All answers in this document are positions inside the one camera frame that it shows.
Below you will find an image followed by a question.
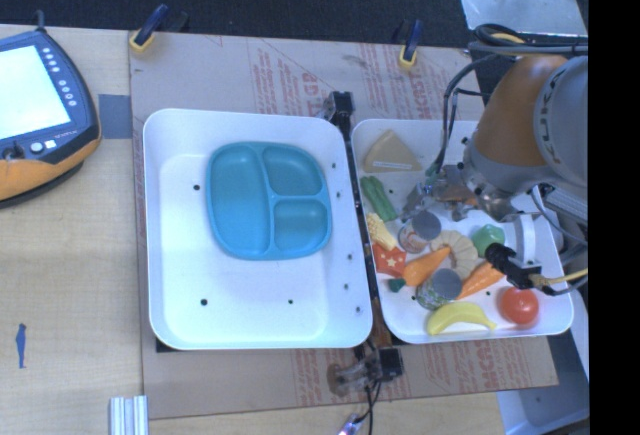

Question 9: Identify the brown cardboard board red print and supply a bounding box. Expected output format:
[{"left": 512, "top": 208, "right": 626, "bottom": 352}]
[{"left": 128, "top": 30, "right": 560, "bottom": 420}]

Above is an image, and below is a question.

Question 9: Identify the black block with thin wires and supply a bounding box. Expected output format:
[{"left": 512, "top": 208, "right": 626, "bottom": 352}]
[
  {"left": 323, "top": 91, "right": 356, "bottom": 125},
  {"left": 377, "top": 347, "right": 405, "bottom": 382}
]

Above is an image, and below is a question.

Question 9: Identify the red tomato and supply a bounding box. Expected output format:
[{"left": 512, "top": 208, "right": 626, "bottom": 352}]
[{"left": 497, "top": 286, "right": 541, "bottom": 326}]

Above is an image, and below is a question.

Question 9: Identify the green print can grey lid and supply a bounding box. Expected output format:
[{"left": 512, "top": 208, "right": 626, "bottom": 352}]
[{"left": 415, "top": 267, "right": 464, "bottom": 311}]

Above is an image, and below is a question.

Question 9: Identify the orange print can grey lid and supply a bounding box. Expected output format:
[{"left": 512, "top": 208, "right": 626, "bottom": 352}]
[{"left": 398, "top": 210, "right": 443, "bottom": 255}]

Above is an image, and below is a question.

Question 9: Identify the yellow corn cob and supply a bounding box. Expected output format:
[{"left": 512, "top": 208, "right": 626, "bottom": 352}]
[{"left": 365, "top": 212, "right": 398, "bottom": 252}]

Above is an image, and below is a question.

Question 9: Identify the thin black and white rod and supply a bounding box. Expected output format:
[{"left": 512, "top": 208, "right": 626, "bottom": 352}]
[{"left": 337, "top": 120, "right": 384, "bottom": 350}]

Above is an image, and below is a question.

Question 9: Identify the black cylinder on white bracket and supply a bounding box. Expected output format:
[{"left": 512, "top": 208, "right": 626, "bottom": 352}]
[{"left": 483, "top": 214, "right": 544, "bottom": 290}]

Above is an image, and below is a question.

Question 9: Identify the green toy vegetable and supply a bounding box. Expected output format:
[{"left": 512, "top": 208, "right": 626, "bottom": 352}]
[{"left": 359, "top": 175, "right": 399, "bottom": 223}]

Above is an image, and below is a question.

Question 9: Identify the green bell pepper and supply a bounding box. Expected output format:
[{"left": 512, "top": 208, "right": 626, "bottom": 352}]
[{"left": 470, "top": 224, "right": 507, "bottom": 259}]

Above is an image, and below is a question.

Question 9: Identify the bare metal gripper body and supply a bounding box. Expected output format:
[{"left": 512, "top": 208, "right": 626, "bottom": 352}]
[{"left": 428, "top": 164, "right": 517, "bottom": 223}]

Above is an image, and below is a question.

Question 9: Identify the yellow banana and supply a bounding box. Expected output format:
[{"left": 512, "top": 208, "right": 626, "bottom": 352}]
[{"left": 425, "top": 301, "right": 498, "bottom": 337}]

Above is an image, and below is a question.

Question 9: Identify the white plastic tray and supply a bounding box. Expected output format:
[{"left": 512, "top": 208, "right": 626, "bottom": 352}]
[
  {"left": 350, "top": 118, "right": 575, "bottom": 345},
  {"left": 142, "top": 108, "right": 375, "bottom": 351}
]

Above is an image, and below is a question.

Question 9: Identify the beige croissant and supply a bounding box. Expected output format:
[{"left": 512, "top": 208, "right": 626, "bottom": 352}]
[{"left": 429, "top": 229, "right": 480, "bottom": 277}]

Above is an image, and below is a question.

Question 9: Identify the orange carrot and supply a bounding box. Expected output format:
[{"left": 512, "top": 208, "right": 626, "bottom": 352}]
[
  {"left": 387, "top": 246, "right": 452, "bottom": 295},
  {"left": 455, "top": 261, "right": 506, "bottom": 301}
]

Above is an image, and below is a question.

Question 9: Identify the red packet with yellow star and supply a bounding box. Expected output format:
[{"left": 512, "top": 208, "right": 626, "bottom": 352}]
[{"left": 372, "top": 242, "right": 408, "bottom": 279}]

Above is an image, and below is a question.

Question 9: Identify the blue divided plate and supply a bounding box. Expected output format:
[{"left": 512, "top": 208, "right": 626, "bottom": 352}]
[{"left": 205, "top": 141, "right": 332, "bottom": 261}]

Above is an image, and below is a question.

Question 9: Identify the beige cheese wedge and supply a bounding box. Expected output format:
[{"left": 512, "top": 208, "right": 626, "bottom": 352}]
[{"left": 362, "top": 129, "right": 424, "bottom": 174}]

